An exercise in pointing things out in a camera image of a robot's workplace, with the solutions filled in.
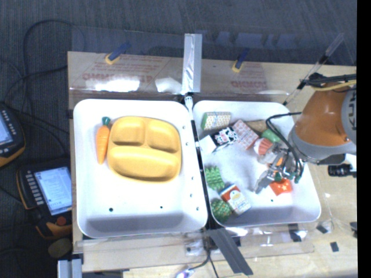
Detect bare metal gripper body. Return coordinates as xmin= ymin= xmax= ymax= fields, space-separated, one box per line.
xmin=265 ymin=145 xmax=297 ymax=175

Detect orange packet with stars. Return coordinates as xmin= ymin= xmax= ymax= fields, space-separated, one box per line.
xmin=268 ymin=178 xmax=293 ymax=197

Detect orange white bottle green cap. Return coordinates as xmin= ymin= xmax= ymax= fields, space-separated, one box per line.
xmin=253 ymin=128 xmax=282 ymax=156

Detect white plastic tray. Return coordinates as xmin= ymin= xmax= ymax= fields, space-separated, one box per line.
xmin=72 ymin=98 xmax=209 ymax=239
xmin=192 ymin=100 xmax=322 ymax=228

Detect orange and white carton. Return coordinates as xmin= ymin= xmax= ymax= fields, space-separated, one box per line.
xmin=219 ymin=183 xmax=252 ymax=217

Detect brown biscuit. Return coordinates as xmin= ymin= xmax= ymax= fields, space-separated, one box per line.
xmin=245 ymin=120 xmax=267 ymax=133

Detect pink patterned carton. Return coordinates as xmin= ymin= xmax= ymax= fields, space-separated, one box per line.
xmin=231 ymin=119 xmax=260 ymax=151

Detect light green grapes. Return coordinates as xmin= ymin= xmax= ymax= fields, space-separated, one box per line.
xmin=204 ymin=166 xmax=225 ymax=191

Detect green broccoli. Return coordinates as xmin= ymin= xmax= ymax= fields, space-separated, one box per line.
xmin=210 ymin=198 xmax=232 ymax=223

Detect cow print milk carton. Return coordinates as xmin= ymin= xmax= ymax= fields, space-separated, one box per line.
xmin=199 ymin=126 xmax=239 ymax=155

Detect green and tan carton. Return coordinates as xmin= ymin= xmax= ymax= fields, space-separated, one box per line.
xmin=201 ymin=111 xmax=232 ymax=131

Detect brown cardboard board red print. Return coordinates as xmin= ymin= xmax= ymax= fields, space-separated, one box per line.
xmin=67 ymin=50 xmax=358 ymax=273

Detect yellow divided plate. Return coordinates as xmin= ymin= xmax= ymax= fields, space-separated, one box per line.
xmin=106 ymin=115 xmax=183 ymax=183

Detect orange carrot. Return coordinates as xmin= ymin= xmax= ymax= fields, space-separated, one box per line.
xmin=96 ymin=116 xmax=112 ymax=165

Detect black cylinder on white bracket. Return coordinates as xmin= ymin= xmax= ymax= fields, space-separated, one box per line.
xmin=328 ymin=153 xmax=358 ymax=179

